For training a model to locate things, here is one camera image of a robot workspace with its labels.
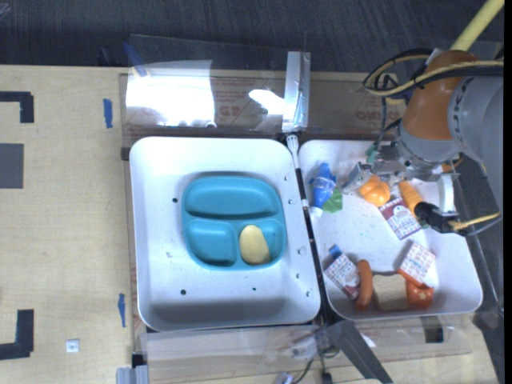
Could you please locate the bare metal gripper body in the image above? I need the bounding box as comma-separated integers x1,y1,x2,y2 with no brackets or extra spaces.
370,143,439,182

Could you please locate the orange sausage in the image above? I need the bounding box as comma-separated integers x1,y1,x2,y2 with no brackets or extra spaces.
354,258,374,313

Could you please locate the orange toy pepper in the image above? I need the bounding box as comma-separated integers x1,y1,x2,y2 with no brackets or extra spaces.
358,174,391,209

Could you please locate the blue divided plate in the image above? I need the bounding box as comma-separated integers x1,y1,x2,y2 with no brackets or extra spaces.
181,175,286,272

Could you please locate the orange carrot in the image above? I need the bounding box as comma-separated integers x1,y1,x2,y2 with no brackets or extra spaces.
398,179,425,218

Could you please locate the orange cube with star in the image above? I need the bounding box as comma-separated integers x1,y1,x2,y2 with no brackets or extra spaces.
404,279,435,310

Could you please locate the blue capped red white carton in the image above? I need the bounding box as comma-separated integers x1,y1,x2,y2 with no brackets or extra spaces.
322,244,362,301

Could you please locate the blue plastic bottle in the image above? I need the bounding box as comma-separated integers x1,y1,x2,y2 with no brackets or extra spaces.
307,162,338,216

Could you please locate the green toy vegetable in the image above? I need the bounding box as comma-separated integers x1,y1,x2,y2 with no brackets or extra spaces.
322,187,345,214

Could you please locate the white plastic tray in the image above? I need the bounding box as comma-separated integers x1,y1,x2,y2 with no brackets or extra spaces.
128,135,322,333
298,138,484,322

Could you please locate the yellow potato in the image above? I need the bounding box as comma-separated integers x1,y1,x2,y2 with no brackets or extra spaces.
238,224,272,266

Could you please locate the black cylinder on white bracket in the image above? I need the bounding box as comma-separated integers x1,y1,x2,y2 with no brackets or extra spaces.
414,172,462,235

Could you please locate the bread slice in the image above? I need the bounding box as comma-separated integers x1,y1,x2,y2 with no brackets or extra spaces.
371,271,410,312

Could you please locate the red and white carton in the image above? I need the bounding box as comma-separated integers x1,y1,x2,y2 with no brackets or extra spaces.
396,241,438,289
378,197,423,241

